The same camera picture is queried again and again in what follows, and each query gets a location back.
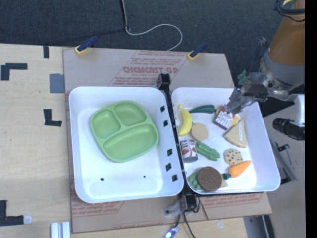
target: white cable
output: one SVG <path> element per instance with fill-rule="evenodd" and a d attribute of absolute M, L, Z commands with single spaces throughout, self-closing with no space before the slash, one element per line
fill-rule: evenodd
<path fill-rule="evenodd" d="M 152 30 L 154 30 L 155 28 L 158 28 L 158 27 L 160 27 L 160 26 L 171 26 L 171 27 L 176 28 L 176 29 L 178 30 L 178 32 L 180 33 L 180 41 L 179 41 L 174 47 L 170 48 L 170 49 L 167 50 L 167 51 L 171 51 L 171 50 L 175 49 L 176 47 L 178 47 L 178 46 L 181 44 L 181 42 L 183 41 L 182 31 L 181 31 L 178 27 L 176 27 L 176 26 L 174 26 L 174 25 L 171 25 L 171 24 L 161 24 L 161 25 L 157 25 L 157 26 L 152 27 L 151 29 L 149 29 L 149 30 L 147 30 L 147 31 L 145 31 L 145 32 L 142 32 L 142 33 L 130 33 L 130 32 L 128 31 L 128 26 L 127 26 L 128 23 L 127 23 L 127 16 L 126 16 L 126 11 L 125 11 L 124 0 L 121 0 L 121 1 L 122 1 L 123 12 L 124 12 L 124 19 L 125 19 L 125 31 L 127 32 L 127 34 L 133 35 L 133 36 L 137 36 L 137 35 L 146 34 L 146 33 L 150 32 L 150 31 L 152 31 Z"/>

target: tin can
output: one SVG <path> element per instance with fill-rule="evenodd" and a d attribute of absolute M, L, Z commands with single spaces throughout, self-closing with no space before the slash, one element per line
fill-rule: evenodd
<path fill-rule="evenodd" d="M 184 162 L 194 162 L 198 160 L 195 140 L 184 140 L 180 142 L 180 146 Z"/>

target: yellow banana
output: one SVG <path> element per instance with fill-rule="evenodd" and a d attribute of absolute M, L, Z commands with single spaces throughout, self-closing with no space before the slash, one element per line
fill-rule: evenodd
<path fill-rule="evenodd" d="M 192 115 L 189 113 L 189 111 L 183 108 L 183 105 L 178 105 L 178 107 L 181 109 L 182 117 L 183 117 L 183 124 L 181 128 L 179 129 L 178 135 L 185 136 L 192 129 L 192 125 L 193 125 Z"/>

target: white tray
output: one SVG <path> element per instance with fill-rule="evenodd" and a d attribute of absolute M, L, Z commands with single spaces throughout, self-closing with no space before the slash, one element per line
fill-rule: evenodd
<path fill-rule="evenodd" d="M 182 125 L 181 110 L 178 108 L 182 104 L 186 110 L 213 104 L 216 108 L 227 104 L 233 89 L 224 88 L 177 88 L 172 92 L 172 103 L 175 115 L 177 131 Z M 239 113 L 240 119 L 244 119 L 245 131 L 248 146 L 246 148 L 237 147 L 229 143 L 224 137 L 225 130 L 213 123 L 215 114 L 192 113 L 193 123 L 203 123 L 209 132 L 208 138 L 203 141 L 206 145 L 216 149 L 221 158 L 218 161 L 208 160 L 198 154 L 198 160 L 191 163 L 184 163 L 186 177 L 194 171 L 205 166 L 212 166 L 220 173 L 227 173 L 229 165 L 224 161 L 223 152 L 229 148 L 235 148 L 242 154 L 244 160 L 251 160 L 248 168 L 236 178 L 227 180 L 228 187 L 222 187 L 213 192 L 195 190 L 197 194 L 227 194 L 227 193 L 247 193 L 276 190 L 280 185 L 280 175 L 273 151 L 269 142 L 267 131 L 264 125 L 258 103 L 253 103 Z M 179 142 L 185 139 L 193 139 L 189 134 L 179 137 Z"/>
<path fill-rule="evenodd" d="M 133 160 L 115 163 L 90 129 L 97 110 L 119 101 L 139 104 L 154 122 L 157 146 Z M 151 87 L 78 87 L 69 95 L 75 190 L 88 203 L 177 195 L 184 179 L 164 94 Z"/>

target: wooden table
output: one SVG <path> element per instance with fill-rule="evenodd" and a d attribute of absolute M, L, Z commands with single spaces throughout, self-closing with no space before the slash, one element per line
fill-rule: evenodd
<path fill-rule="evenodd" d="M 0 227 L 0 237 L 50 237 L 50 224 L 70 222 L 65 94 L 50 93 L 50 75 L 63 75 L 62 47 L 0 44 L 0 65 L 27 63 L 0 81 L 0 200 L 7 216 L 31 216 L 30 224 Z M 45 126 L 44 109 L 61 126 Z M 191 222 L 196 237 L 246 238 L 243 218 Z M 180 224 L 177 237 L 191 237 Z M 172 225 L 72 234 L 80 237 L 163 237 Z"/>

